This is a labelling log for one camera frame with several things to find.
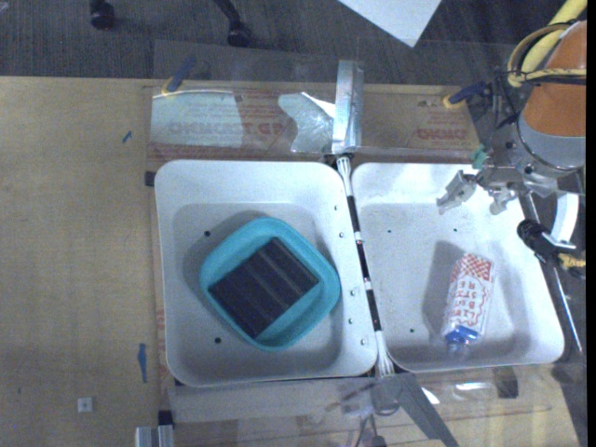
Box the white plastic tray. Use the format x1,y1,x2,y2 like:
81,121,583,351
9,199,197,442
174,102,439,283
153,158,379,387
349,161,566,374

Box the black cylinder on white bracket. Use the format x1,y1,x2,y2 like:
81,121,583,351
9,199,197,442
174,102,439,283
516,192,581,261

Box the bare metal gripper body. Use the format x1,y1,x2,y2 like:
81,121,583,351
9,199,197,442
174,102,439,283
474,130,577,199

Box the brown cardboard board, red print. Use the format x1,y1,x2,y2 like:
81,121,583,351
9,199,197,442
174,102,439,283
142,80,581,447

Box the clear bottle, red white label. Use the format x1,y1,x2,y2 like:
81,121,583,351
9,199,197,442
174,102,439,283
439,251,495,356

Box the black ridged square block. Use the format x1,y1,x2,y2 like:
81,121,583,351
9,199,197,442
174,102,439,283
207,237,321,340

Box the thin black and white rod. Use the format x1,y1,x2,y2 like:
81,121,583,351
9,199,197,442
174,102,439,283
334,154,397,379

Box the turquoise square plate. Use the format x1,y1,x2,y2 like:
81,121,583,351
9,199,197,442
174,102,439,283
198,216,343,354

